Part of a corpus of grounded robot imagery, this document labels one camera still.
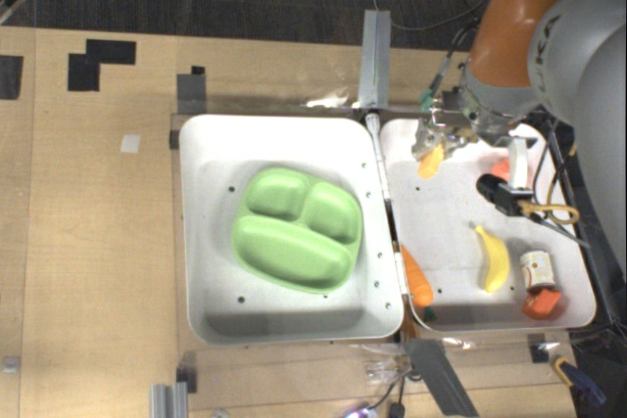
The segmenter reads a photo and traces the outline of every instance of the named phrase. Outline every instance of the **orange carrot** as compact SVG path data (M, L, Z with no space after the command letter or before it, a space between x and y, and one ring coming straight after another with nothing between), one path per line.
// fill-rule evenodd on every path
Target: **orange carrot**
M431 285L405 246L401 246L401 253L405 262L405 272L408 276L411 302L415 308L425 308L433 302Z

